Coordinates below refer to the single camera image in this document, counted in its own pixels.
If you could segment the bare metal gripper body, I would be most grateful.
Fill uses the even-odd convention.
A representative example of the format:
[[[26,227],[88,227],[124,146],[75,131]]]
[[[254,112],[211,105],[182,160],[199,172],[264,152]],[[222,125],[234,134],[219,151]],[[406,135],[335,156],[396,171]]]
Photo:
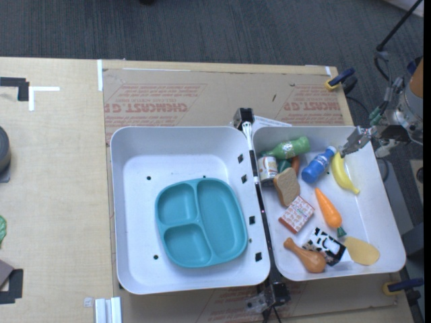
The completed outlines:
[[[423,104],[400,102],[394,109],[375,108],[369,115],[373,136],[380,140],[423,144]]]

